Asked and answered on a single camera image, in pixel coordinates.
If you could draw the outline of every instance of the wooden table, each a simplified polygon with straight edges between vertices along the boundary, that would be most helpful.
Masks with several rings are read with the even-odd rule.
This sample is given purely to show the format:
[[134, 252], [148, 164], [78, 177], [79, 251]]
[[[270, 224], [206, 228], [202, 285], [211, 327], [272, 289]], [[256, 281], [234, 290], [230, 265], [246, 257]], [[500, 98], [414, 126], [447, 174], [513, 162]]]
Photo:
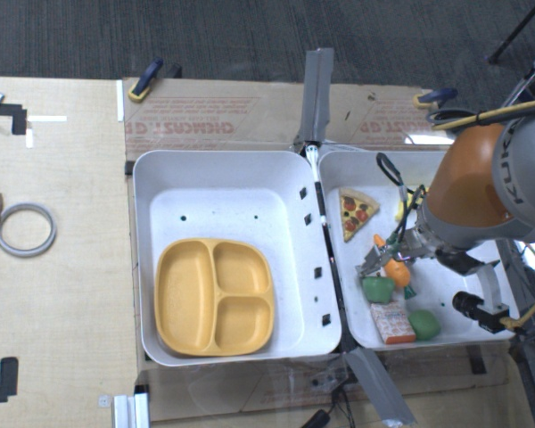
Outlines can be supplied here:
[[[67, 118], [32, 122], [28, 148], [0, 117], [4, 206], [42, 203], [58, 226], [41, 256], [18, 259], [0, 249], [0, 359], [20, 363], [17, 395], [0, 403], [0, 427], [110, 427], [107, 401], [131, 394], [138, 373], [116, 81], [0, 78], [0, 92], [4, 103], [22, 104], [30, 117]], [[40, 243], [46, 234], [45, 221], [29, 212], [12, 217], [4, 230], [18, 245]], [[516, 366], [507, 355], [503, 360], [507, 379], [500, 385], [408, 396], [420, 426], [533, 426]], [[357, 426], [383, 426], [368, 400], [351, 406]], [[317, 408], [159, 426], [301, 426]], [[328, 426], [346, 424], [335, 410]]]

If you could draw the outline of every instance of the silver ring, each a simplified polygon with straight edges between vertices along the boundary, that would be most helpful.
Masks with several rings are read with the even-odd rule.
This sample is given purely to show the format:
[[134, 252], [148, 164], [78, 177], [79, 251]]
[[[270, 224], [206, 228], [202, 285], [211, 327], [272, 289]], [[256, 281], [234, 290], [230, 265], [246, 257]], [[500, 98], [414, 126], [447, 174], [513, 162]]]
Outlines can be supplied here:
[[[14, 212], [18, 212], [21, 210], [33, 210], [35, 212], [38, 212], [39, 214], [44, 216], [50, 224], [50, 234], [47, 239], [38, 247], [35, 247], [33, 249], [16, 249], [15, 247], [12, 247], [10, 244], [8, 244], [2, 237], [2, 227], [4, 225], [4, 222]], [[52, 213], [49, 211], [49, 209], [45, 206], [30, 202], [13, 204], [12, 206], [6, 208], [0, 216], [0, 247], [2, 247], [2, 249], [4, 249], [6, 252], [13, 255], [14, 257], [36, 257], [37, 255], [40, 255], [47, 251], [54, 243], [56, 231], [57, 227], [55, 226], [54, 217], [52, 216]]]

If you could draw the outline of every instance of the toy pizza slice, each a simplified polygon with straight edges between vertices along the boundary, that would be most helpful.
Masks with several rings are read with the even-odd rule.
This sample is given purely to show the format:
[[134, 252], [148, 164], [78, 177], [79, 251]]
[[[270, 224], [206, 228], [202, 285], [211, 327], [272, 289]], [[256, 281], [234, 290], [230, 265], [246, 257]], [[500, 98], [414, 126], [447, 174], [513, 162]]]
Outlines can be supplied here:
[[339, 190], [339, 200], [342, 238], [348, 242], [378, 211], [379, 203], [365, 193], [345, 187]]

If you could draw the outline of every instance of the yellow divided plate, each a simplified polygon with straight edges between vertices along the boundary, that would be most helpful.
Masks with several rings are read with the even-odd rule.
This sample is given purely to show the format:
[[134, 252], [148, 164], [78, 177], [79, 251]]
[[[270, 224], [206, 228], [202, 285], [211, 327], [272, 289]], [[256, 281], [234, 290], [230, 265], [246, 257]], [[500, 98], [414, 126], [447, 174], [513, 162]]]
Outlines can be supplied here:
[[184, 239], [160, 255], [154, 287], [157, 330], [187, 355], [252, 353], [274, 326], [274, 288], [266, 258], [237, 241]]

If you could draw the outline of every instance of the dark gray carpet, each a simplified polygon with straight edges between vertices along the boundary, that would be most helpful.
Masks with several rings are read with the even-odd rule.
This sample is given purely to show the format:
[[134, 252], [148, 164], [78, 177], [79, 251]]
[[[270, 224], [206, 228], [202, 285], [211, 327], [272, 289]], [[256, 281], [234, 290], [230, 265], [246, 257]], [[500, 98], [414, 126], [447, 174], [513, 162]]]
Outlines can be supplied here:
[[502, 104], [535, 60], [535, 0], [0, 0], [0, 76], [138, 76], [155, 56], [185, 78], [302, 82], [334, 47], [334, 83], [455, 87]]

